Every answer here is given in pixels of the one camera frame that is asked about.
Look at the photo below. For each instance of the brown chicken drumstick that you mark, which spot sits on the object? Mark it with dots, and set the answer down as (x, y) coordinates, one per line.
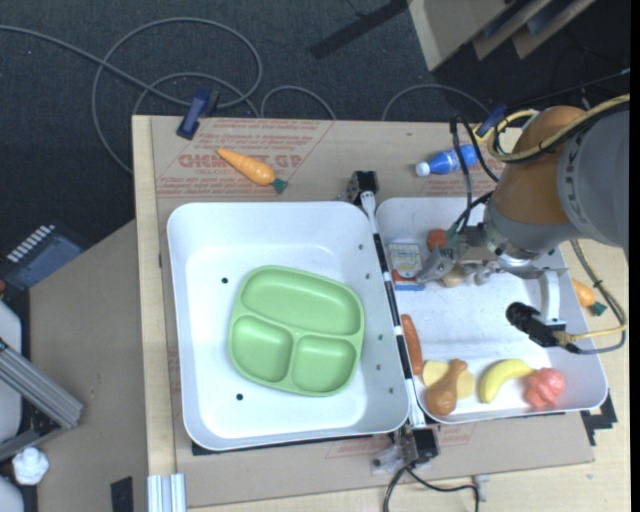
(445, 392)

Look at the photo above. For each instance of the pink lumpy toy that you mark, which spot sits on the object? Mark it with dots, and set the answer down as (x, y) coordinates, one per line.
(545, 387)

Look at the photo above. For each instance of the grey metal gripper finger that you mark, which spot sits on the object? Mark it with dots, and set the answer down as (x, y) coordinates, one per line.
(439, 262)
(485, 275)

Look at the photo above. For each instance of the green divided plate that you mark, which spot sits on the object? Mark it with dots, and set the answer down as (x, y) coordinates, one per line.
(295, 330)

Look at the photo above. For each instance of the orange carrot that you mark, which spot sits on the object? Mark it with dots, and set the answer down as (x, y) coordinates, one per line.
(250, 167)
(584, 292)

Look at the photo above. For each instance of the brown cardboard board red print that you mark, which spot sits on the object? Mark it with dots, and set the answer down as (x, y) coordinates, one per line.
(310, 150)

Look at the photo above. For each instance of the black cylinder on white bracket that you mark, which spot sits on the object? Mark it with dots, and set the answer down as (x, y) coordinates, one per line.
(535, 322)

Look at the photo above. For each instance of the beige toy bread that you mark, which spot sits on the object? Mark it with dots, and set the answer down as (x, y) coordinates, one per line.
(454, 278)

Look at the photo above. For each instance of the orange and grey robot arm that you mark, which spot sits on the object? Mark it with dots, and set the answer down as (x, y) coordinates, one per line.
(555, 180)

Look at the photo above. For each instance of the white plastic tray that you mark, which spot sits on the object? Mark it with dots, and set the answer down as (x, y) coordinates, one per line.
(300, 235)
(465, 325)

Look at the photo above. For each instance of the small white carton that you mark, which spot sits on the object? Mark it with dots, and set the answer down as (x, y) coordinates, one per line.
(404, 262)

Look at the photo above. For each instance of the orange sausage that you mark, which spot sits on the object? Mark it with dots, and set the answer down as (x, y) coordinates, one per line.
(412, 342)

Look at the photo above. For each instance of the yellow banana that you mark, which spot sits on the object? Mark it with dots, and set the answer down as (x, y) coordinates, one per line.
(497, 380)

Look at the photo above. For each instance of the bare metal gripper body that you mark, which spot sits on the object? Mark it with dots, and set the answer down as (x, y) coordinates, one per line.
(477, 247)

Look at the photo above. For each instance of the red-orange round toy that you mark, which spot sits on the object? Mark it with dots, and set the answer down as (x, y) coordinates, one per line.
(435, 239)

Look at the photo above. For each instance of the yellow flat slice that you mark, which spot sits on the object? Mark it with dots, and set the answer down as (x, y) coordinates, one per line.
(432, 371)

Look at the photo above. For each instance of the thin black and white rod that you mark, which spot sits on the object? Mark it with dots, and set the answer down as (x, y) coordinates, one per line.
(395, 310)

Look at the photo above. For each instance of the blue bottle with white cap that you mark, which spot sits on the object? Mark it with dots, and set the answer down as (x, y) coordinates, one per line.
(450, 160)

